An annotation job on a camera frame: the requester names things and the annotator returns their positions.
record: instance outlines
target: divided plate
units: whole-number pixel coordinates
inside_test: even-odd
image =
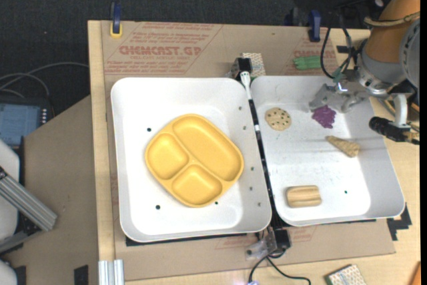
[[[263,230],[272,217],[254,124],[244,87],[226,78],[129,77],[111,90],[125,234],[137,242],[242,234]],[[220,198],[191,208],[173,197],[145,162],[149,142],[171,121],[200,115],[241,151],[244,168]]]
[[[159,183],[190,207],[204,207],[221,197],[244,166],[236,145],[196,114],[166,125],[148,144],[145,162]]]
[[[374,117],[369,100],[346,114],[329,105],[336,111],[332,129],[312,119],[308,104],[328,80],[322,76],[261,76],[252,83],[278,214],[293,226],[398,216],[404,198],[384,138],[369,128]],[[288,129],[276,131],[264,119],[274,107],[289,113],[292,124]],[[326,140],[328,135],[358,143],[359,154],[349,158]],[[296,186],[317,186],[321,203],[291,207],[286,192]]]

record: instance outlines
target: robotic arm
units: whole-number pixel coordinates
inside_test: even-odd
[[[348,63],[333,74],[335,86],[323,85],[310,109],[341,101],[341,111],[370,96],[394,102],[395,120],[373,117],[370,127],[394,141],[418,144],[407,124],[409,97],[420,105],[420,4],[421,0],[391,0],[379,20],[366,18],[370,37],[359,47],[355,66]]]

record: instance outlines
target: white tray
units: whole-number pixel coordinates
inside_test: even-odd
[[[254,125],[242,85],[226,78],[125,78],[111,90],[119,213],[125,234],[137,242],[259,232],[272,210]],[[244,156],[239,180],[203,208],[178,202],[151,175],[144,151],[174,118],[206,117]]]
[[[384,138],[368,126],[374,117],[370,102],[346,114],[333,108],[337,114],[332,129],[312,119],[308,104],[327,82],[321,76],[261,76],[252,83],[278,214],[293,226],[398,216],[404,198]],[[275,131],[265,121],[265,112],[273,107],[290,114],[292,125],[285,131]],[[359,143],[360,153],[349,158],[326,135]],[[307,185],[319,187],[322,204],[289,207],[286,190]]]

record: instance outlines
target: wooden table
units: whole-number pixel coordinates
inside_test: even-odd
[[[239,27],[237,26],[235,29],[237,33],[232,39],[244,40],[244,37],[239,37]],[[259,37],[260,41],[258,43],[260,45],[266,44],[265,40],[262,41],[262,34],[269,29],[268,27],[252,26],[250,29],[254,34],[252,40],[254,37]],[[297,30],[304,30],[304,28],[274,27],[274,35],[277,35],[276,37],[280,41],[280,36],[286,37]],[[90,21],[88,23],[88,33],[99,259],[114,260],[116,257],[113,239],[107,122],[105,120],[106,100],[101,22]],[[350,30],[353,41],[366,38],[368,34],[369,32],[366,30]],[[332,30],[331,39],[334,45],[345,45],[344,35],[340,30]],[[263,57],[267,74],[274,75],[278,72],[274,69],[274,59],[280,58],[280,54],[283,51],[271,46],[269,49],[271,51],[270,55],[263,55]],[[390,118],[390,114],[383,107],[379,106],[375,101],[373,104],[377,115]],[[395,242],[396,253],[369,258],[330,260],[281,266],[281,269],[285,273],[308,277],[312,281],[312,284],[325,284],[324,276],[326,274],[332,273],[348,264],[357,264],[366,283],[369,285],[406,285],[411,283],[411,279],[414,277],[420,262],[420,150],[419,147],[410,144],[398,144],[390,140],[386,140],[386,145],[396,173],[398,174],[412,219],[412,225],[408,230],[398,231],[398,241]],[[249,272],[249,270],[234,270],[229,272],[176,276],[173,278],[135,280],[127,282],[127,284],[246,284]],[[258,280],[260,284],[284,284],[285,282],[286,284],[304,284],[304,282],[298,280],[284,280],[272,267],[257,269],[254,279]]]

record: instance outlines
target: yellow plate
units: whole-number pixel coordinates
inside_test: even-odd
[[[196,114],[167,124],[145,150],[148,170],[177,200],[191,207],[216,201],[240,177],[240,150],[212,122]]]

